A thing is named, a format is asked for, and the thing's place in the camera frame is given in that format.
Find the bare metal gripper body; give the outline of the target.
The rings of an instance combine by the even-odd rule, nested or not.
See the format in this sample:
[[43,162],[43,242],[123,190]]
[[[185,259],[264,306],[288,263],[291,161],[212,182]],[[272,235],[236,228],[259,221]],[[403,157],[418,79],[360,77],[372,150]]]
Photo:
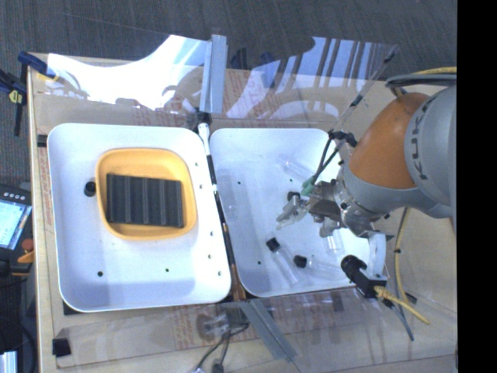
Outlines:
[[374,230],[374,222],[385,215],[384,209],[375,209],[372,205],[377,187],[362,181],[349,168],[341,168],[330,181],[319,180],[314,174],[308,186],[308,212],[333,222],[323,225],[327,234],[337,228],[347,228],[355,236],[367,238]]

